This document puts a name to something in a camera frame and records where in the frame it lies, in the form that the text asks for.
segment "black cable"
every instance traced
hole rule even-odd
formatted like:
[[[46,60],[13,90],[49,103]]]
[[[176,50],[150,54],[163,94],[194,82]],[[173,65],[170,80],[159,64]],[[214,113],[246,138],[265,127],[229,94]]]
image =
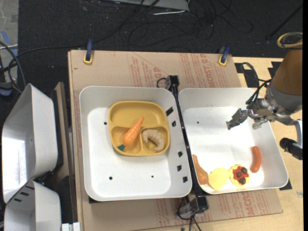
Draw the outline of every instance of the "black cable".
[[[152,3],[152,5],[150,5],[150,7],[149,7],[144,13],[148,12],[148,11],[149,11],[155,4],[157,4],[158,2],[159,2],[159,0],[155,0],[155,1]],[[98,40],[95,40],[95,41],[93,42],[93,44],[97,44],[97,43],[99,43],[99,42],[101,42],[101,41],[103,41],[103,40],[105,40],[105,39],[111,37],[114,33],[116,33],[118,30],[120,30],[120,29],[121,29],[132,17],[134,17],[135,14],[138,13],[138,12],[139,12],[139,10],[135,11],[135,13],[134,13],[133,15],[129,16],[126,20],[124,20],[114,31],[112,31],[111,33],[109,33],[108,35],[106,35],[106,36],[103,37],[103,38],[100,38],[100,39],[98,39]],[[199,38],[199,39],[208,39],[210,36],[213,35],[213,31],[212,31],[212,33],[211,33],[211,35],[210,35],[209,37],[202,38],[202,37],[198,36],[199,31],[200,31],[200,30],[198,30],[197,32],[194,33],[194,35],[195,35],[197,38]],[[184,34],[183,34],[183,35],[173,36],[173,37],[168,38],[168,39],[177,38],[177,37],[181,37],[181,36],[184,36]],[[168,39],[166,38],[166,39],[163,39],[163,40],[159,40],[159,41],[157,41],[157,42],[154,42],[154,43],[148,44],[148,45],[133,45],[133,44],[130,44],[130,45],[135,46],[135,47],[150,47],[150,46],[153,46],[153,45],[155,45],[155,44],[164,42],[164,41],[166,41],[166,40],[168,40]],[[24,51],[24,52],[18,54],[17,57],[22,56],[22,55],[24,55],[24,54],[26,54],[26,53],[34,52],[34,51],[47,50],[47,49],[80,48],[80,47],[86,47],[86,45],[87,45],[86,43],[82,43],[82,44],[67,45],[67,46],[47,46],[47,47],[40,47],[40,48],[35,48],[35,49],[28,50],[28,51]]]
[[[157,80],[157,82],[156,82],[156,87],[157,87],[157,88],[160,88],[159,85],[158,85],[158,83],[159,83],[160,81],[166,80],[166,79],[167,79],[167,78],[165,78],[165,77],[159,78],[159,79]]]
[[[224,21],[226,21],[232,28],[234,28],[235,30],[237,30],[237,31],[239,31],[239,32],[250,33],[250,32],[252,32],[252,31],[254,30],[254,25],[253,25],[249,20],[247,20],[247,19],[245,19],[245,18],[243,18],[243,17],[240,17],[240,16],[236,15],[233,11],[230,10],[231,5],[232,5],[232,0],[229,0],[229,5],[228,5],[228,6],[227,6],[226,4],[224,4],[221,0],[218,0],[218,1],[219,1],[220,4],[221,4],[223,7],[225,7],[225,9],[226,9],[226,10],[223,11],[222,13],[216,14],[218,17],[222,18],[222,19],[223,19]],[[241,19],[241,20],[244,20],[244,21],[248,22],[248,23],[250,24],[251,28],[250,28],[248,31],[244,31],[244,30],[240,30],[240,29],[234,27],[225,17],[222,16],[222,15],[223,15],[224,13],[226,13],[226,12],[229,12],[229,13],[231,13],[233,16],[235,16],[235,17],[237,17],[237,18],[239,18],[239,19]]]
[[[21,67],[21,65],[20,65],[20,63],[19,63],[19,61],[18,61],[18,59],[17,59],[17,56],[14,54],[14,52],[12,51],[12,49],[10,49],[9,46],[8,46],[7,44],[3,43],[1,40],[0,40],[0,44],[1,44],[2,46],[5,47],[5,49],[10,53],[10,55],[13,57],[14,61],[16,62],[17,67],[18,67],[18,69],[19,69],[19,71],[20,71],[22,80],[23,80],[24,88],[25,88],[25,87],[26,87],[26,79],[25,79],[25,76],[24,76],[23,69],[22,69],[22,67]],[[13,83],[14,88],[15,88],[16,90],[20,90],[20,89],[18,88],[18,86],[17,86],[17,83],[14,81],[14,79],[13,79],[12,76],[11,76],[10,65],[8,66],[8,70],[7,70],[7,71],[8,71],[9,77],[10,77],[10,79],[11,79],[11,82]]]
[[[131,45],[131,46],[135,46],[135,47],[150,47],[150,46],[153,46],[153,45],[156,45],[158,43],[161,43],[163,41],[166,41],[166,40],[169,40],[169,39],[172,39],[172,38],[177,38],[177,37],[181,37],[181,36],[193,36],[194,34],[191,33],[191,32],[186,32],[184,29],[180,28],[179,26],[177,26],[175,23],[171,23],[171,22],[129,22],[127,23],[127,25],[129,24],[140,24],[139,26],[137,27],[134,27],[134,29],[129,33],[128,35],[128,40],[124,39],[123,36],[121,35],[121,32],[120,33],[120,37],[122,38],[122,40],[124,40],[128,45]],[[150,26],[153,26],[153,25],[171,25],[171,26],[174,26],[175,28],[177,28],[179,31],[183,32],[183,34],[179,34],[179,35],[175,35],[175,36],[171,36],[171,37],[168,37],[168,38],[165,38],[165,39],[161,39],[161,40],[158,40],[156,42],[152,42],[152,43],[148,43],[148,44],[144,44],[144,45],[141,45],[141,44],[136,44],[136,43],[132,43],[131,42],[131,38],[132,38],[132,35],[133,33],[139,29],[142,25],[146,25],[146,32],[143,33],[142,36],[140,36],[140,38],[145,38],[144,35],[148,33],[149,31],[149,27]]]
[[[155,0],[143,13],[146,14],[147,12],[149,12],[158,2],[159,0]]]
[[[195,32],[194,35],[199,39],[207,40],[207,39],[211,38],[214,34],[214,19],[215,19],[215,17],[213,15],[215,15],[215,13],[212,13],[210,8],[202,1],[199,1],[199,0],[191,0],[191,1],[192,2],[189,4],[190,13],[197,18],[195,25],[198,28],[198,31]],[[198,8],[201,8],[201,10],[200,9],[198,9],[198,10],[192,9],[192,7],[193,7],[192,4],[194,2],[198,3]],[[207,36],[205,38],[199,36],[199,33],[201,31],[204,31],[204,30],[202,30],[202,27],[204,27],[204,26],[208,26],[211,29],[209,36]]]
[[[254,103],[256,101],[256,99],[258,98],[259,96],[259,92],[260,92],[260,89],[262,87],[264,87],[265,85],[269,84],[271,82],[271,79],[265,81],[262,85],[258,86],[256,91],[252,94],[252,96],[246,101],[246,104],[248,106],[250,106],[252,103]]]
[[[181,215],[180,215],[180,208],[184,202],[184,199],[185,197],[182,198],[182,201],[177,209],[177,215],[180,219],[182,220],[189,220],[189,230],[191,231],[192,230],[192,225],[193,225],[193,221],[195,222],[195,224],[197,225],[197,228],[199,229],[199,231],[202,231],[201,228],[199,227],[198,223],[196,222],[196,219],[195,219],[195,214],[193,214],[190,218],[183,218]]]
[[[245,73],[244,65],[247,65],[254,72],[254,77],[252,77],[252,76],[250,76],[250,75]],[[256,80],[262,81],[262,82],[266,82],[267,81],[267,80],[259,79],[258,78],[258,74],[257,74],[255,68],[250,63],[248,63],[248,62],[242,63],[241,64],[241,69],[242,69],[243,74],[246,75],[249,78],[256,79]]]
[[[1,53],[0,53],[0,70],[3,69],[4,66],[3,66],[3,62],[2,62],[2,57],[1,57]]]
[[[143,2],[144,2],[144,0],[141,1],[141,4],[138,5],[138,8],[142,5]],[[112,32],[111,32],[110,34],[108,34],[107,36],[105,36],[105,37],[103,37],[103,38],[101,38],[101,39],[98,39],[98,40],[94,41],[93,44],[99,43],[99,42],[101,42],[101,41],[103,41],[103,40],[105,40],[105,39],[111,37],[114,33],[116,33],[119,29],[121,29],[122,26],[123,26],[129,19],[131,19],[133,16],[135,16],[135,14],[138,13],[138,12],[139,12],[139,10],[135,11],[133,15],[129,16],[125,21],[123,21],[114,31],[112,31]],[[17,60],[17,57],[20,57],[20,56],[22,56],[22,55],[24,55],[24,54],[27,54],[27,53],[30,53],[30,52],[34,52],[34,51],[40,51],[40,50],[46,50],[46,49],[79,48],[79,47],[86,47],[86,45],[87,45],[87,44],[84,43],[84,44],[67,45],[67,46],[46,46],[46,47],[40,47],[40,48],[35,48],[35,49],[28,50],[28,51],[24,51],[24,52],[22,52],[22,53],[19,53],[16,57],[14,57],[14,59],[11,60],[11,62],[9,63],[9,65],[8,65],[6,68],[2,69],[1,72],[2,72],[2,71],[8,71],[8,73],[9,73],[9,75],[10,75],[10,68],[13,67],[14,65],[18,65],[18,66],[19,66],[19,69],[20,69],[20,71],[21,71],[21,74],[22,74],[24,86],[26,87],[26,81],[25,81],[25,78],[24,78],[24,74],[23,74],[23,71],[22,71],[22,69],[21,69],[21,66],[20,66],[20,64],[19,64],[19,62],[18,62],[18,60]]]
[[[1,138],[0,138],[0,151],[2,152],[2,141],[1,141]],[[0,173],[2,174],[2,156],[0,155]],[[6,206],[6,203],[4,202],[4,199],[3,199],[3,194],[0,195],[0,208],[1,208],[1,213],[4,213],[4,210],[5,210],[5,206]]]
[[[165,52],[170,52],[172,49],[176,49],[176,48],[178,48],[178,49],[184,49],[185,51],[189,51],[189,52],[194,52],[194,51],[192,51],[191,49],[188,49],[188,48],[185,48],[185,47],[183,47],[183,46],[172,46],[172,47],[170,47],[170,48],[168,48],[167,50],[165,50]]]
[[[141,13],[141,15],[144,15],[144,17],[145,17],[145,19],[147,20],[147,22],[150,23],[149,18],[147,17],[146,14]],[[126,42],[126,45],[128,46],[128,48],[129,48],[129,46],[130,46],[130,39],[131,39],[132,35],[134,34],[134,32],[135,32],[136,30],[138,30],[138,29],[143,25],[143,23],[139,23],[139,22],[127,22],[127,23],[126,23],[126,26],[127,26],[127,25],[130,25],[130,24],[133,25],[133,24],[135,24],[135,23],[136,23],[136,24],[140,24],[140,25],[133,28],[133,30],[128,34],[128,39],[127,39],[127,40],[124,39],[124,37],[122,36],[121,30],[119,30],[119,32],[118,32],[120,38],[121,38],[124,42]],[[145,35],[148,33],[148,30],[149,30],[149,26],[147,26],[147,28],[146,28],[146,30],[145,30],[145,33],[143,33],[142,35],[140,35],[139,38],[145,37]]]
[[[9,67],[2,68],[2,69],[0,69],[0,74],[6,72],[8,70],[9,70]]]

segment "red sausage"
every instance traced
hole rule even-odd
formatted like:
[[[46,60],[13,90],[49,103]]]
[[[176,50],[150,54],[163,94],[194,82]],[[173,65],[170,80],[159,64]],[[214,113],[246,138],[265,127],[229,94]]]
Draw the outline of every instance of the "red sausage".
[[[261,152],[260,152],[259,147],[253,146],[252,147],[252,153],[254,155],[254,162],[251,165],[250,170],[253,173],[257,173],[260,169],[260,166],[261,166]]]

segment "yellow plate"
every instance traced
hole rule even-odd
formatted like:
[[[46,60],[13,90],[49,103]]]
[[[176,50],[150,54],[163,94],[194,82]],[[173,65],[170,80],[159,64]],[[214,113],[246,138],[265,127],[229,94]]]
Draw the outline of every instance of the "yellow plate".
[[[122,145],[122,137],[141,117],[144,117],[141,131],[130,146],[124,150],[118,149]],[[111,143],[115,151],[126,156],[149,156],[164,153],[170,146],[169,125],[165,111],[156,103],[145,101],[122,101],[113,104],[108,116]],[[162,133],[165,148],[156,152],[156,144],[152,140],[144,143],[141,137],[143,131],[156,129]]]

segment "toy shrimp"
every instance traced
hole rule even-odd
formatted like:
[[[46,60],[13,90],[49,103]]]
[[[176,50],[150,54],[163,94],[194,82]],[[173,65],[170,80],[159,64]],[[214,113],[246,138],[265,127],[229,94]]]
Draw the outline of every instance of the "toy shrimp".
[[[156,147],[154,148],[156,152],[161,152],[165,148],[163,135],[156,129],[148,129],[143,131],[142,139],[145,143],[148,141],[148,139],[152,140],[156,144]]]

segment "toy carrot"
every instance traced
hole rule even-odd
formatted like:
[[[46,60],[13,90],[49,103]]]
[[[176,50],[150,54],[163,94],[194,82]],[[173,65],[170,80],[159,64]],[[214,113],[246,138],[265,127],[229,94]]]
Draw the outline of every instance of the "toy carrot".
[[[141,117],[123,136],[122,142],[123,144],[118,146],[118,149],[123,151],[125,146],[130,146],[134,143],[135,139],[137,138],[141,126],[143,123],[144,117]]]

